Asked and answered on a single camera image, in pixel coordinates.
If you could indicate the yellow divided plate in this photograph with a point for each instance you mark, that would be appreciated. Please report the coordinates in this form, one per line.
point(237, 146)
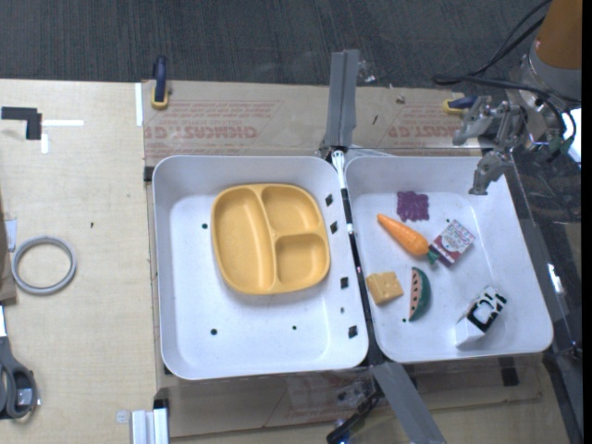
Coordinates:
point(240, 238)

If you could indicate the brown cardboard board red print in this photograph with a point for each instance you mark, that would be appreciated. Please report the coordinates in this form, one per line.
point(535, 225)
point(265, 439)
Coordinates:
point(231, 127)

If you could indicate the thin black and white rod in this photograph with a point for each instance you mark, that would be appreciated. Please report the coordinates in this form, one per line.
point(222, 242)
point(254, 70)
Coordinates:
point(350, 229)

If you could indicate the yellow cheese wedge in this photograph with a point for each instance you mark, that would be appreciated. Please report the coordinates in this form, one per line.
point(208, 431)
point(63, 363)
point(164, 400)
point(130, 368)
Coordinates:
point(385, 287)

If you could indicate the small colourful printed carton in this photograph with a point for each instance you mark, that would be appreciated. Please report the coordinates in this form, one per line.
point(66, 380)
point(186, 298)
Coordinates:
point(454, 243)

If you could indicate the grey tape roll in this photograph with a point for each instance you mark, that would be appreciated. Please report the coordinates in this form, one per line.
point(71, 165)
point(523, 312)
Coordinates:
point(18, 275)

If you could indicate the white and black milk carton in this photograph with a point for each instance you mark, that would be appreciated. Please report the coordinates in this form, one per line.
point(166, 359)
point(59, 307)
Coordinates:
point(481, 319)

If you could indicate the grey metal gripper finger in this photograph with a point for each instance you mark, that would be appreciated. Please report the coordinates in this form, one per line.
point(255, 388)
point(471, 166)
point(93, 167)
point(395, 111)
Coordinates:
point(476, 116)
point(488, 169)

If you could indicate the orange carrot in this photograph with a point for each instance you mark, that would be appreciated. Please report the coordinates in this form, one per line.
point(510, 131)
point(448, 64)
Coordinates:
point(407, 238)

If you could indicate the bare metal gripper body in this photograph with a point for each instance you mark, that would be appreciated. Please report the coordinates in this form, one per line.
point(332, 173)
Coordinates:
point(532, 123)

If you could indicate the white plastic tray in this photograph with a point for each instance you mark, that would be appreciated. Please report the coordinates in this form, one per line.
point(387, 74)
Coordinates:
point(259, 331)
point(467, 192)

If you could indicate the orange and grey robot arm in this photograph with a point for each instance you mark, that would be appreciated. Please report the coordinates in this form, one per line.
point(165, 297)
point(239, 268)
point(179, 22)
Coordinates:
point(562, 26)

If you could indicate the watermelon slice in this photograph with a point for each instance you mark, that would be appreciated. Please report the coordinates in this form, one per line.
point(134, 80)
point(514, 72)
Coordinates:
point(420, 296)

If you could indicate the purple grapes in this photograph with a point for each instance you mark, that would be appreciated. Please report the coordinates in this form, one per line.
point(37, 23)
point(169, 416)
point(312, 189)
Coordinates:
point(412, 206)

